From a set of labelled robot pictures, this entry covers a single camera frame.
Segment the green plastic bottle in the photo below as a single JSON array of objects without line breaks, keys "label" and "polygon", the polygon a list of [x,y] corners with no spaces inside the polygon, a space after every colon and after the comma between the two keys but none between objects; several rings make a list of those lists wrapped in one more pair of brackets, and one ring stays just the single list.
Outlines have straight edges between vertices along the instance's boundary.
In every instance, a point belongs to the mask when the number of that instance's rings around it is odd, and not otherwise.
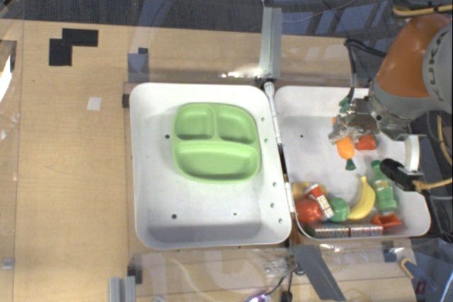
[{"label": "green plastic bottle", "polygon": [[371,163],[374,171],[373,188],[376,192],[377,208],[380,212],[393,211],[398,206],[394,198],[394,190],[391,187],[391,181],[381,171],[379,166],[381,161],[375,160]]}]

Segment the green divided plate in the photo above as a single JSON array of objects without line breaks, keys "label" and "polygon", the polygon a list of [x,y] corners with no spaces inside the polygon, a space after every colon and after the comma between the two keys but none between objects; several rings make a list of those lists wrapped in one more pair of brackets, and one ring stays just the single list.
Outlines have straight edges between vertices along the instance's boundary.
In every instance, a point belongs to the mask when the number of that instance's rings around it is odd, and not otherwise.
[{"label": "green divided plate", "polygon": [[253,117],[223,103],[188,103],[173,121],[171,148],[187,179],[243,182],[260,170],[261,152]]}]

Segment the green ball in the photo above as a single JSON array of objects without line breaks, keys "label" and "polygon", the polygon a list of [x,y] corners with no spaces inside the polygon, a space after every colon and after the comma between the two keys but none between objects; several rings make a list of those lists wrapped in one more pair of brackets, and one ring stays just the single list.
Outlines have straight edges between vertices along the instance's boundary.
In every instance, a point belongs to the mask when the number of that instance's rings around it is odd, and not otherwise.
[{"label": "green ball", "polygon": [[329,203],[333,210],[333,216],[329,219],[329,221],[340,223],[341,221],[345,221],[347,218],[349,218],[351,210],[349,204],[344,199],[340,197],[334,197],[329,200]]}]

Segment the wooden table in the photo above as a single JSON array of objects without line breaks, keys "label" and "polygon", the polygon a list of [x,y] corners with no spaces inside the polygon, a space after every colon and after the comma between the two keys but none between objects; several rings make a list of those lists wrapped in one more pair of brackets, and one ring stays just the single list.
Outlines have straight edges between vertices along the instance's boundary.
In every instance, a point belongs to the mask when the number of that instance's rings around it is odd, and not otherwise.
[{"label": "wooden table", "polygon": [[[99,30],[98,46],[73,47],[72,66],[49,66],[49,39],[61,38],[62,28]],[[0,210],[2,218],[13,218],[16,210],[15,249],[11,238],[0,244],[14,253],[16,265],[0,270],[0,301],[107,301],[109,278],[123,278],[130,258],[122,109],[127,53],[147,47],[155,78],[178,69],[177,76],[215,79],[257,64],[260,35],[26,21],[9,28],[4,39],[19,41],[19,56],[23,50],[23,82],[17,205]],[[339,39],[284,36],[282,73],[345,85],[347,52]],[[89,110],[91,98],[101,99],[98,110]],[[395,243],[409,246],[407,240]],[[160,261],[153,266],[157,280],[162,274],[162,280],[183,279],[166,285],[167,301],[243,301],[275,282],[261,273],[234,279],[251,253],[232,248],[147,256]],[[328,252],[326,258],[350,300],[384,301],[395,294],[399,301],[415,300],[396,263],[346,265]],[[216,268],[230,278],[233,291],[207,275]],[[293,283],[295,301],[318,300],[306,277]],[[153,301],[152,291],[138,300]]]}]

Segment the banana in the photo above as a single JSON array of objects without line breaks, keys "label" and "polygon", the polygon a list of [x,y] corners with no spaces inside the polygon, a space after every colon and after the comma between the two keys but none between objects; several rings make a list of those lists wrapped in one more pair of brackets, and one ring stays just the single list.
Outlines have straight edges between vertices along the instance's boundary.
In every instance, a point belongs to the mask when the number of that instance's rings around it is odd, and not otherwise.
[{"label": "banana", "polygon": [[351,208],[351,214],[348,219],[357,220],[366,217],[373,209],[376,200],[376,192],[367,182],[367,177],[362,176],[362,194],[360,195],[359,202]]}]

